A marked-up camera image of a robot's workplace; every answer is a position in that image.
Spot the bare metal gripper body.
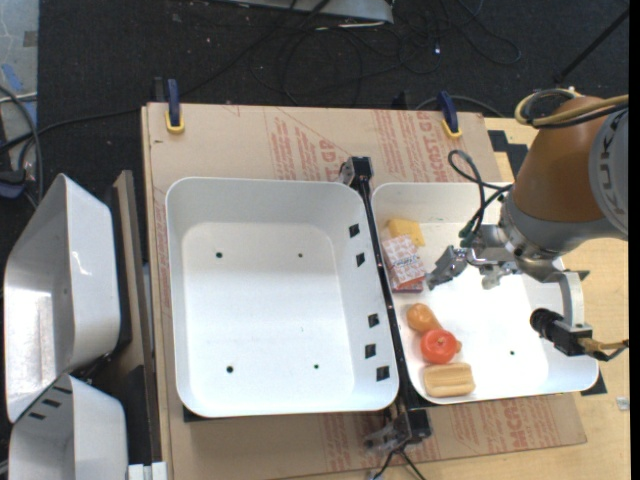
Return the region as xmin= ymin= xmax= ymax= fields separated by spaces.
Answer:
xmin=467 ymin=224 xmax=522 ymax=276

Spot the red tomato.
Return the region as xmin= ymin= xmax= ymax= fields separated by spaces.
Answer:
xmin=419 ymin=328 xmax=460 ymax=366

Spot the black cylinder on white bracket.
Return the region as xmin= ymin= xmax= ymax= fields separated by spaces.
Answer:
xmin=529 ymin=269 xmax=595 ymax=357

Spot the orange carrot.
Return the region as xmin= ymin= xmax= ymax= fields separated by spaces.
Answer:
xmin=405 ymin=302 xmax=463 ymax=355

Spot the yellow cheese wedge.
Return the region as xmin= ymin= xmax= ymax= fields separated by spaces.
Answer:
xmin=386 ymin=218 xmax=427 ymax=248

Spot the white and red carton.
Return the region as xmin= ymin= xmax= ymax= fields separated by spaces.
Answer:
xmin=380 ymin=233 xmax=428 ymax=294

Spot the thin black rod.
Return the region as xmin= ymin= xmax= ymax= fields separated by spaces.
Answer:
xmin=358 ymin=177 xmax=411 ymax=410

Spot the black block with thin wires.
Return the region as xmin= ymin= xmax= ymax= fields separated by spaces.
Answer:
xmin=363 ymin=406 xmax=433 ymax=455
xmin=339 ymin=155 xmax=376 ymax=187

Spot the brown cardboard board red print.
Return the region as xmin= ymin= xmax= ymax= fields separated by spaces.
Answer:
xmin=141 ymin=101 xmax=589 ymax=475

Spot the tan bread roll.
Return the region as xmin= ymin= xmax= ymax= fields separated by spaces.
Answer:
xmin=422 ymin=361 xmax=477 ymax=399

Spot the white plastic tray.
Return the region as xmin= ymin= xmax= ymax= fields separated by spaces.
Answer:
xmin=370 ymin=181 xmax=601 ymax=406
xmin=3 ymin=172 xmax=124 ymax=423
xmin=6 ymin=373 xmax=130 ymax=480
xmin=164 ymin=176 xmax=401 ymax=419

